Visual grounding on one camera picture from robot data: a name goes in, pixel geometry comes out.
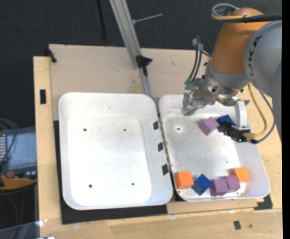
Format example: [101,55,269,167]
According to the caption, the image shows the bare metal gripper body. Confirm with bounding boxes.
[191,74,239,107]

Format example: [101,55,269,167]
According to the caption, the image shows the purple cube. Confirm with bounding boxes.
[209,178,229,197]
[225,174,241,193]
[198,116,220,136]

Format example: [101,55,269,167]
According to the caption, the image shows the blue cube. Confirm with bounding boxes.
[216,114,234,132]
[191,173,213,196]

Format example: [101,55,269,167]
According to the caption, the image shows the white plastic tray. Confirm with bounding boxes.
[158,94,271,203]
[58,92,174,211]

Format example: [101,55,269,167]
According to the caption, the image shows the orange cube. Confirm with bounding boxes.
[229,166,251,183]
[174,171,195,190]

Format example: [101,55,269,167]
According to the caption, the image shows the pale wood board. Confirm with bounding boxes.
[49,43,276,215]

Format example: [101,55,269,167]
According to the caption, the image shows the black cylinder on white bracket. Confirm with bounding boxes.
[219,100,251,143]

